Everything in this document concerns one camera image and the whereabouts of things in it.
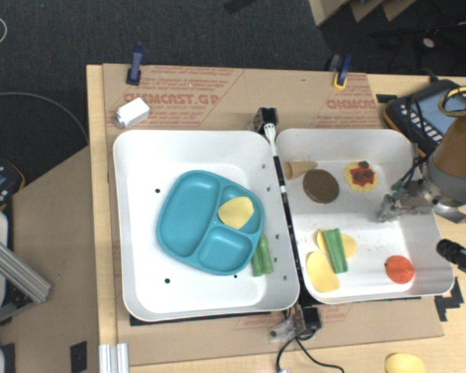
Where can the tan ice cream cone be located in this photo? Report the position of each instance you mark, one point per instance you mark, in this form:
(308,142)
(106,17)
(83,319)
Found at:
(297,168)

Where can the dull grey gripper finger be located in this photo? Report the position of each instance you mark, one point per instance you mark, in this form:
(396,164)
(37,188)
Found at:
(384,213)
(392,200)

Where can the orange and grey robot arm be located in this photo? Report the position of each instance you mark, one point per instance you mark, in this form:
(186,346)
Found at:
(452,146)

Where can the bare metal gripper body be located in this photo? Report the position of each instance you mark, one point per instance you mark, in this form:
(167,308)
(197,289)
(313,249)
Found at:
(419,198)

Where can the orange tangerine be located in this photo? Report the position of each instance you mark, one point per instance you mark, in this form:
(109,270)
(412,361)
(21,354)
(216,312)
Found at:
(400,269)

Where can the brown round biscuit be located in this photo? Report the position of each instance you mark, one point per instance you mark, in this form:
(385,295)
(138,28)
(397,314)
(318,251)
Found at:
(320,187)

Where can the white plastic tray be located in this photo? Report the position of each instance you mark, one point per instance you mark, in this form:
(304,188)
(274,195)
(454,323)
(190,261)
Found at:
(373,224)
(147,216)

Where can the blue divided plate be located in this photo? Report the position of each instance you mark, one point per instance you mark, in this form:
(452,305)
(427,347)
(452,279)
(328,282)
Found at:
(188,216)

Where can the white plastic bottle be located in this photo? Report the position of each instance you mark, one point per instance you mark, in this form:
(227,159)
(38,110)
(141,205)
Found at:
(132,112)

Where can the green celery stick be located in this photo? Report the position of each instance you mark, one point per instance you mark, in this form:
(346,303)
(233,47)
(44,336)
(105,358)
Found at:
(263,260)
(336,249)

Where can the brown cardboard board red print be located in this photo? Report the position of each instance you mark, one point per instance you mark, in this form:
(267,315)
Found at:
(225,91)

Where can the black cylinder on white bracket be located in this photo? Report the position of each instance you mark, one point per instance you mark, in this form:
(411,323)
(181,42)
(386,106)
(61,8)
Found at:
(452,251)

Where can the yellow pasta with red sauce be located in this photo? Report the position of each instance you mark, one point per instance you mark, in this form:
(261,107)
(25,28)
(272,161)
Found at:
(361,177)

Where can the yellow lemon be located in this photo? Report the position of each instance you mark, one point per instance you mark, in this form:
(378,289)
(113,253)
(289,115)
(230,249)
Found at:
(405,364)

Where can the thin black and white rod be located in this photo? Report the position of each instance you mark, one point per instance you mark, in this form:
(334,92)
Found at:
(284,192)

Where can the yellow potato chip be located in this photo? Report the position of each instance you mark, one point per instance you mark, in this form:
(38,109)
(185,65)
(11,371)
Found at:
(235,212)
(322,272)
(350,245)

